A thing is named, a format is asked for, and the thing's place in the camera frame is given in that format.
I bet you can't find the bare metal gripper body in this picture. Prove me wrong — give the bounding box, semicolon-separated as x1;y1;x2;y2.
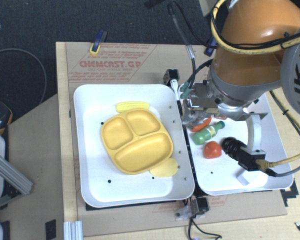
187;82;246;122

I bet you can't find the orange carrot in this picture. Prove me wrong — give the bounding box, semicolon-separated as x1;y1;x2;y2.
189;117;213;132

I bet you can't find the green bottle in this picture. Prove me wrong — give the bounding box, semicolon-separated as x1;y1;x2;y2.
191;120;226;146

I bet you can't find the red tomato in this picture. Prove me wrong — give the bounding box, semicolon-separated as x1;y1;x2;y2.
203;140;223;159

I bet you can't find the yellow round flat slice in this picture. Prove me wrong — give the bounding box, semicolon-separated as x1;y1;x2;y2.
149;157;179;178

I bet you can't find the yellow divided plate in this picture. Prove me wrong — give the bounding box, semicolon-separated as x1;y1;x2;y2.
100;108;174;175

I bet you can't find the yellow corn cob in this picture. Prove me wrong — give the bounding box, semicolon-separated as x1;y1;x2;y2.
115;101;150;114

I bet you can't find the white plastic tray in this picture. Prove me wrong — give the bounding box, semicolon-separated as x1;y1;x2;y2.
73;83;196;208
178;83;295;196

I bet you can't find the brown cardboard board red print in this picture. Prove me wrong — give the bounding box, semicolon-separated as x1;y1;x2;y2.
55;41;288;237

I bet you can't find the black block with thin wires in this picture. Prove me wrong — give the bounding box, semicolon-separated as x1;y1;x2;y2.
162;68;180;85
174;195;211;221

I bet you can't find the black cylinder on white bracket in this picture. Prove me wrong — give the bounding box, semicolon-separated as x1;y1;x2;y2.
221;112;270;172

